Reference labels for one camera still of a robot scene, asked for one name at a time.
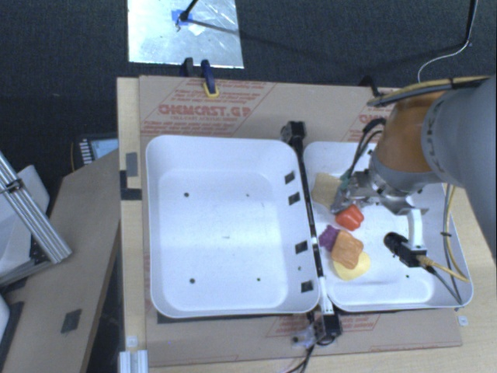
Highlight orange brown croissant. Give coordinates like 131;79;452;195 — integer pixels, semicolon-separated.
330;230;365;270

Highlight thin black and white rod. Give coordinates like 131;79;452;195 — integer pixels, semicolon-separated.
295;138;332;315

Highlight black cylinder on white bracket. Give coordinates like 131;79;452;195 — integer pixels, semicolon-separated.
383;206;429;268

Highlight brown cardboard board red print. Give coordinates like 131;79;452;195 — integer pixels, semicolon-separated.
138;75;464;368

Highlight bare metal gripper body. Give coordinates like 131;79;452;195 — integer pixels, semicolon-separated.
343;169;419;216

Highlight orange bell pepper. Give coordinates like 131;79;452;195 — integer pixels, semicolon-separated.
335;204;366;232

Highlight tan bread slice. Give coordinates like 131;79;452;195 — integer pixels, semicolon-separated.
313;172;343;207

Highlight yellow round biscuit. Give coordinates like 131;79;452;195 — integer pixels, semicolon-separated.
330;251;371;281

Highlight white plastic tray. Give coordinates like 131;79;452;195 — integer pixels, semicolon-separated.
145;134;322;319
302;141;475;312

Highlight purple grapes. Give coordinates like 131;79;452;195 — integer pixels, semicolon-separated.
318;225;342;253

